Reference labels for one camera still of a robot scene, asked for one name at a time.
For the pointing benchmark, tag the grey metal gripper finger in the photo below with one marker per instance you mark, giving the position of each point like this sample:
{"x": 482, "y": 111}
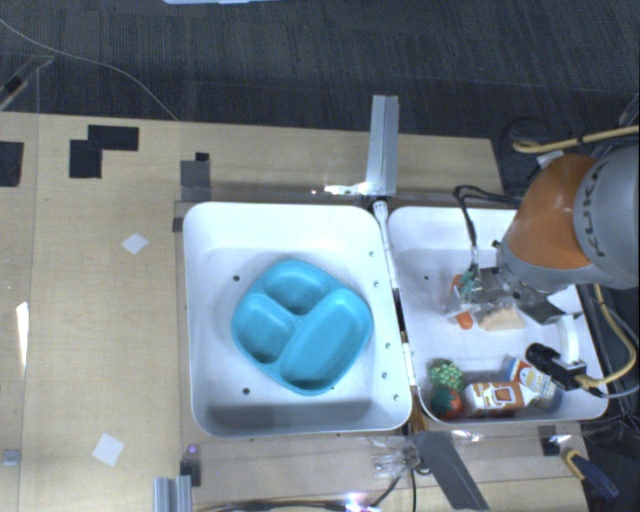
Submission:
{"x": 457, "y": 306}

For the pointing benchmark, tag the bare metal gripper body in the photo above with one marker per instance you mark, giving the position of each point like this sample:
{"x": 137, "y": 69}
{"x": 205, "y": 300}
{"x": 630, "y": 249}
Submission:
{"x": 492, "y": 287}

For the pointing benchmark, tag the orange carrot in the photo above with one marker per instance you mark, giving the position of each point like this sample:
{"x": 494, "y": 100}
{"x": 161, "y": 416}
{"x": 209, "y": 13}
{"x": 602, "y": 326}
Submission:
{"x": 466, "y": 321}

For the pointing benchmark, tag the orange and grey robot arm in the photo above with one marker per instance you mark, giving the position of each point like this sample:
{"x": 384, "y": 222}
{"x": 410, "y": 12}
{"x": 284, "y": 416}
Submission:
{"x": 555, "y": 225}

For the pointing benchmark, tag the pale bread slice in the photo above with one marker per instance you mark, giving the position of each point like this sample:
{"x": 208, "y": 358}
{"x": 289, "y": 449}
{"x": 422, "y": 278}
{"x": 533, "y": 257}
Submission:
{"x": 502, "y": 320}

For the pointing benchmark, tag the white plastic tray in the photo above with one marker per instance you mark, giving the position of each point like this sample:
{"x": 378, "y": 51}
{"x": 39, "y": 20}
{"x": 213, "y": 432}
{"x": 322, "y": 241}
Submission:
{"x": 430, "y": 250}
{"x": 220, "y": 390}

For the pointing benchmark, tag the green grapes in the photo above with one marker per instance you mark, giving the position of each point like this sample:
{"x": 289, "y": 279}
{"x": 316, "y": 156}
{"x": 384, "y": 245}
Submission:
{"x": 445, "y": 374}

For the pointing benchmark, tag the thin black and white rod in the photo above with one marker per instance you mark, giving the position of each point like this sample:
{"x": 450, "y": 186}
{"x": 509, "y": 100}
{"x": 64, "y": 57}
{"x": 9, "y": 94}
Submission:
{"x": 387, "y": 240}

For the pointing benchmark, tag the red and green strawberry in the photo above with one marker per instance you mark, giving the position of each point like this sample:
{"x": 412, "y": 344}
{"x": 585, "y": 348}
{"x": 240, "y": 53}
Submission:
{"x": 446, "y": 404}

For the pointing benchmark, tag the orange and white carton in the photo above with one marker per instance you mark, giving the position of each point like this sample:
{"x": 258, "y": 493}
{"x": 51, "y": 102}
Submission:
{"x": 492, "y": 399}

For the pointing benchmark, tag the blue divided plate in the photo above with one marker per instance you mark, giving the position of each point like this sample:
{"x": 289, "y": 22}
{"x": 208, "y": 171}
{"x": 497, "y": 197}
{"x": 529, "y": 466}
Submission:
{"x": 300, "y": 325}

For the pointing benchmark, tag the black cylinder on white bracket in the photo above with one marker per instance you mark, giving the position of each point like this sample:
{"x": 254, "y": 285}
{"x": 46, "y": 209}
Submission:
{"x": 547, "y": 362}

